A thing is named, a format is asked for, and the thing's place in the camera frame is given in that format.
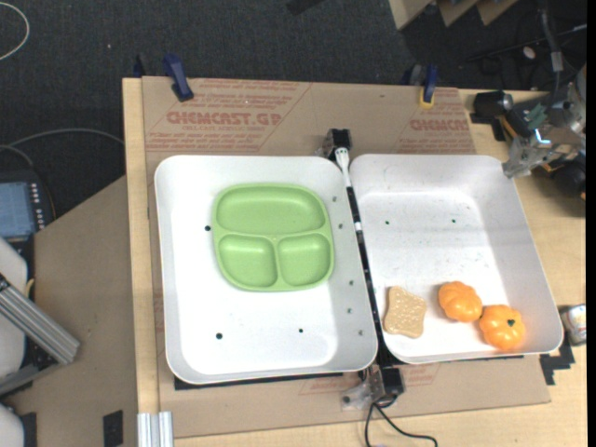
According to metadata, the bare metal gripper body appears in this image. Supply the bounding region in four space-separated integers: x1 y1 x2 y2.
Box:
533 102 587 157

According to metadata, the white plastic tray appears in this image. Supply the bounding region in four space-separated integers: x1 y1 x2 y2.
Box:
153 154 379 386
347 153 565 366

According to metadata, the orange toy pumpkin green stem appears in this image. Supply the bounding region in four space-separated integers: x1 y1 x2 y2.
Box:
478 304 528 353

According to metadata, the thin black and white rod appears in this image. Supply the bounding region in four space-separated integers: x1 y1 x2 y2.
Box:
334 147 390 370

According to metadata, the small silver can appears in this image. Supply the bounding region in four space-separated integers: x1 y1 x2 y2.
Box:
560 304 587 347

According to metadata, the beige toy biscuit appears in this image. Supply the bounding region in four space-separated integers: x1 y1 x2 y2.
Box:
382 285 428 340

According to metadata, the brown cardboard board red print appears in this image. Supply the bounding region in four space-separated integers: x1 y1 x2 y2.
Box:
141 75 553 440

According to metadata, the green divided plate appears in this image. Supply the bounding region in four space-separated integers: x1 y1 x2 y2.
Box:
211 183 335 293

